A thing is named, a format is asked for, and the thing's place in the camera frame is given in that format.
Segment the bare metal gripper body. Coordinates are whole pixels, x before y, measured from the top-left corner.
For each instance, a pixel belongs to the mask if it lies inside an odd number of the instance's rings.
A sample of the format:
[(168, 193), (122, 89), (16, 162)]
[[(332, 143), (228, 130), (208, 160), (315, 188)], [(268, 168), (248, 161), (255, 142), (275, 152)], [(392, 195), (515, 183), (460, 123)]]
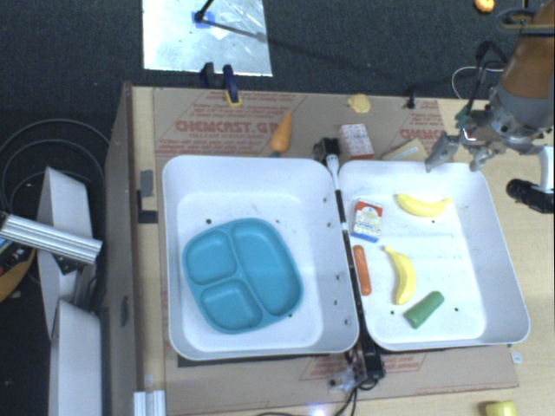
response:
[(460, 129), (468, 146), (485, 147), (488, 150), (511, 149), (521, 155), (537, 154), (545, 127), (528, 126), (502, 107), (485, 107), (463, 110)]

